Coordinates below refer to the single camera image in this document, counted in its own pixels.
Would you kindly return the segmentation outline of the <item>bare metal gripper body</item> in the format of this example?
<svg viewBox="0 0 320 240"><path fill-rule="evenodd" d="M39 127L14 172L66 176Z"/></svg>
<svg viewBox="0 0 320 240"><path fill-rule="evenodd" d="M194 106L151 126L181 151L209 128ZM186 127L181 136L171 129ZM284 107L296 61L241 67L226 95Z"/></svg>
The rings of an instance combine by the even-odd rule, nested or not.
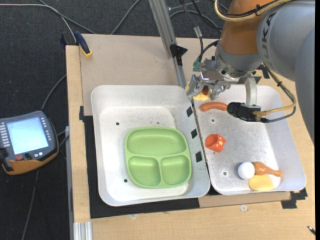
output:
<svg viewBox="0 0 320 240"><path fill-rule="evenodd" d="M193 62L193 71L199 72L199 80L212 85L243 84L250 77L249 71L241 71L225 63L223 59L205 59L200 62L197 58Z"/></svg>

